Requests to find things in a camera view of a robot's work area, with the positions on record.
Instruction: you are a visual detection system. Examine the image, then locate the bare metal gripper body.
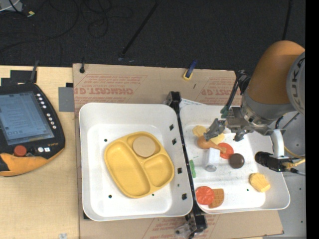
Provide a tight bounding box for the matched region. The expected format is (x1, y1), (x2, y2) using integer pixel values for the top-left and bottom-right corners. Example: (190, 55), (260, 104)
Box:
(225, 106), (273, 135)

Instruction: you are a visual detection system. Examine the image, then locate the pale yellow toy food piece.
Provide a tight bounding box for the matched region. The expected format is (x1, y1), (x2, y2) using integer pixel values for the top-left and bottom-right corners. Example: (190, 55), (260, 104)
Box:
(209, 132), (225, 145)

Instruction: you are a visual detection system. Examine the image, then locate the yellow ridged toy food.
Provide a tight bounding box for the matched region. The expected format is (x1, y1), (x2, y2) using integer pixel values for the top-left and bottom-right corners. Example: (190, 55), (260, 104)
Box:
(192, 125), (208, 138)

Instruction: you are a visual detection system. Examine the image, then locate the red tomato slice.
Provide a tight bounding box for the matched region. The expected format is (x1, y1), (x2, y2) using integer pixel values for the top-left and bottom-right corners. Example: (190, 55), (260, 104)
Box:
(217, 142), (235, 160)

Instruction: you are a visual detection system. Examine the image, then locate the brown chicken drumstick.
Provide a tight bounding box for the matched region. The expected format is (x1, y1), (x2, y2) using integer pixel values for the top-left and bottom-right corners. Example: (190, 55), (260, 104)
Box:
(196, 135), (227, 154)

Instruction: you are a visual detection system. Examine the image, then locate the brown round doughnut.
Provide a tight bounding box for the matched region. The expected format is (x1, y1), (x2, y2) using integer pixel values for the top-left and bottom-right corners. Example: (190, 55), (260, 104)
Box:
(228, 152), (245, 169)

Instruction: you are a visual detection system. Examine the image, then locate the white bottle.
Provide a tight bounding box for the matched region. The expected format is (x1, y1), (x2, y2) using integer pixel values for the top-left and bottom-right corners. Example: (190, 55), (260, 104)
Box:
(204, 147), (220, 172)

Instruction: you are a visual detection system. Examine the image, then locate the thin black rod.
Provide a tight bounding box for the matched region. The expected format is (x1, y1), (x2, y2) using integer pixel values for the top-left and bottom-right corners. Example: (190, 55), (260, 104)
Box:
(173, 103), (201, 219)

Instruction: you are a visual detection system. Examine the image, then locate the green toy food piece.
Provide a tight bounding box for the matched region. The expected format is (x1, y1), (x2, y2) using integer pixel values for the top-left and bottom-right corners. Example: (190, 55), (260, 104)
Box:
(189, 159), (197, 179)

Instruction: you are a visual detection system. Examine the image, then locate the white plastic tray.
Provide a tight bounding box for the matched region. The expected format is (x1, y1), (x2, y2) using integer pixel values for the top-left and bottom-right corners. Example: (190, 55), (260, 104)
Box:
(79, 102), (194, 222)
(179, 100), (291, 215)

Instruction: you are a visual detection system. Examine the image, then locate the yellow shell-shaped toy food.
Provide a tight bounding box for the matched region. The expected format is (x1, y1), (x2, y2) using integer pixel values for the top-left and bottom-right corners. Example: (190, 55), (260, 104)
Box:
(248, 172), (271, 193)

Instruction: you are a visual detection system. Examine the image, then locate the brown waffle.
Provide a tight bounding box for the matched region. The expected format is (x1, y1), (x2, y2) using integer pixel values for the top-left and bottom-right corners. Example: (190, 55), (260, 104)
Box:
(208, 188), (225, 209)

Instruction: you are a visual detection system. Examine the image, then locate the red-orange round slice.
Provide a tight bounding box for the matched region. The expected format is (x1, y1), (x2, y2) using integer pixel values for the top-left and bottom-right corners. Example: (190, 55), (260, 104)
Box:
(195, 186), (216, 206)

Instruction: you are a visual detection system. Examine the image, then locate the tan round biscuit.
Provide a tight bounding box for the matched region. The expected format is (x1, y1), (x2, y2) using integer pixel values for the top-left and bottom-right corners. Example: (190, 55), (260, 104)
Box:
(132, 136), (157, 158)

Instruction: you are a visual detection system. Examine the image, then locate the brown cardboard board red print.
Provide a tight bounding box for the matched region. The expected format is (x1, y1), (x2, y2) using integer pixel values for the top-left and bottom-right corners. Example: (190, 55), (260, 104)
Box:
(72, 63), (285, 239)

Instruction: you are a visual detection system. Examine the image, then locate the yellow divided plate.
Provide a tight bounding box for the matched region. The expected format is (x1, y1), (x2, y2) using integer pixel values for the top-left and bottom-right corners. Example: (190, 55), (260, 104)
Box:
(103, 131), (175, 199)

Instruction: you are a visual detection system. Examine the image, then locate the black cylinder on white bracket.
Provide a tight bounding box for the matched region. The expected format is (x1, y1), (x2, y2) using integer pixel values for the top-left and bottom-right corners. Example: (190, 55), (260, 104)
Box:
(254, 129), (291, 173)

